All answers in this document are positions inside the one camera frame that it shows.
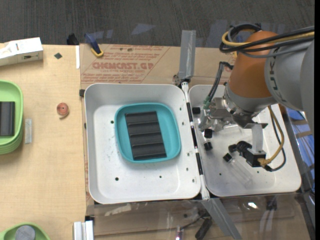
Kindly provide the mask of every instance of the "stack of green bowls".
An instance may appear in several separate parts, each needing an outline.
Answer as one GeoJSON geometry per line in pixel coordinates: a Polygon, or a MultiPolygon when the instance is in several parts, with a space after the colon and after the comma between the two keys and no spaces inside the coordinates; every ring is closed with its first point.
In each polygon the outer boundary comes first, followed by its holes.
{"type": "Polygon", "coordinates": [[[0,135],[0,155],[8,154],[18,148],[23,139],[24,98],[18,85],[0,79],[0,102],[14,102],[14,135],[0,135]]]}

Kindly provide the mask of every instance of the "yellow cable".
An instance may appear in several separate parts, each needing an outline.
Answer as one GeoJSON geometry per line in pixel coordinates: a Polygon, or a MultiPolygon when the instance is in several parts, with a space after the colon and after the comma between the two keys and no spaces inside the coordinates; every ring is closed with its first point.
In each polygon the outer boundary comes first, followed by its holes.
{"type": "Polygon", "coordinates": [[[271,106],[268,106],[268,109],[269,109],[270,114],[271,114],[271,116],[272,116],[272,118],[273,118],[273,120],[274,120],[274,122],[276,124],[276,127],[279,129],[279,132],[280,132],[280,135],[281,135],[281,143],[280,143],[278,149],[276,150],[276,152],[269,159],[264,159],[264,158],[259,158],[258,159],[258,162],[260,163],[260,165],[262,167],[265,167],[267,164],[270,164],[271,161],[276,158],[276,156],[280,153],[280,151],[283,148],[284,143],[285,143],[285,136],[284,136],[284,133],[283,133],[281,127],[280,127],[278,119],[276,118],[275,113],[273,112],[271,106]]]}
{"type": "MultiPolygon", "coordinates": [[[[243,45],[250,44],[250,42],[231,42],[231,41],[227,41],[226,40],[226,36],[227,35],[228,35],[228,31],[225,32],[222,35],[222,38],[221,38],[222,42],[227,46],[237,47],[237,46],[243,46],[243,45]]],[[[278,43],[278,42],[283,42],[283,41],[290,41],[290,40],[300,39],[300,38],[309,38],[309,37],[314,37],[314,36],[315,36],[315,32],[313,31],[313,32],[309,32],[309,33],[296,34],[296,35],[293,35],[293,36],[283,37],[283,38],[280,38],[278,40],[265,42],[264,44],[273,44],[273,43],[278,43]]]]}

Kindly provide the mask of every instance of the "white plastic tray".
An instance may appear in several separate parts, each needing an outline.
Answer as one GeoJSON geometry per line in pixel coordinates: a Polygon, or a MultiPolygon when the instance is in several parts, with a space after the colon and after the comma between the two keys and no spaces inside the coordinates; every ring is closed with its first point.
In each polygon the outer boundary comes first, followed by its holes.
{"type": "Polygon", "coordinates": [[[170,84],[95,83],[84,93],[88,188],[100,204],[178,200],[201,188],[185,96],[170,84]],[[181,138],[180,154],[168,161],[125,160],[115,138],[116,111],[127,104],[156,102],[173,112],[181,138]]]}
{"type": "MultiPolygon", "coordinates": [[[[211,87],[211,85],[193,86],[189,91],[191,106],[202,106],[203,100],[208,95],[211,87]]],[[[224,90],[225,87],[220,85],[217,88],[215,97],[222,97],[224,90]]],[[[285,165],[280,170],[268,172],[261,167],[253,168],[249,166],[243,157],[236,155],[235,159],[237,159],[237,162],[243,164],[243,166],[254,175],[253,185],[248,188],[244,187],[237,178],[232,177],[228,171],[228,164],[223,160],[223,156],[228,153],[229,145],[236,144],[239,141],[246,141],[252,144],[251,129],[242,129],[234,126],[215,132],[210,139],[213,147],[212,150],[206,151],[201,142],[198,141],[206,186],[212,194],[218,197],[231,197],[289,193],[299,189],[301,186],[301,176],[279,106],[273,105],[272,110],[279,121],[285,137],[283,146],[286,154],[285,165]]],[[[269,110],[266,108],[253,120],[255,122],[268,123],[268,126],[263,129],[263,150],[267,154],[266,158],[270,158],[279,147],[279,143],[273,130],[269,110]]],[[[201,132],[198,130],[197,124],[198,121],[199,118],[194,116],[194,122],[197,125],[196,135],[197,138],[201,140],[201,132]]],[[[282,163],[283,159],[282,153],[279,153],[271,162],[270,166],[276,168],[282,163]]]]}

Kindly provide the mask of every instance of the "white box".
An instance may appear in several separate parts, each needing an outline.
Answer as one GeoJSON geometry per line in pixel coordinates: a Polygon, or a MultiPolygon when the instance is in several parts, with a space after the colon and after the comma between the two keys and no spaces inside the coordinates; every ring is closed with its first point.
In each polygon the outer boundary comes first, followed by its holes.
{"type": "Polygon", "coordinates": [[[4,43],[0,49],[0,66],[43,60],[44,49],[40,37],[4,43]]]}

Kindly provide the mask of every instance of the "transparent tube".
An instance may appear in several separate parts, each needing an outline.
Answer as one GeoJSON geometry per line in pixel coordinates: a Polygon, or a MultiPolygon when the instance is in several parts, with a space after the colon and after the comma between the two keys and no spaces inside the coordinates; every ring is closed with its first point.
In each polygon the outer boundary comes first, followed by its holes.
{"type": "Polygon", "coordinates": [[[229,153],[223,159],[228,163],[229,171],[234,176],[234,180],[239,181],[245,188],[250,188],[253,184],[254,175],[229,153]]]}

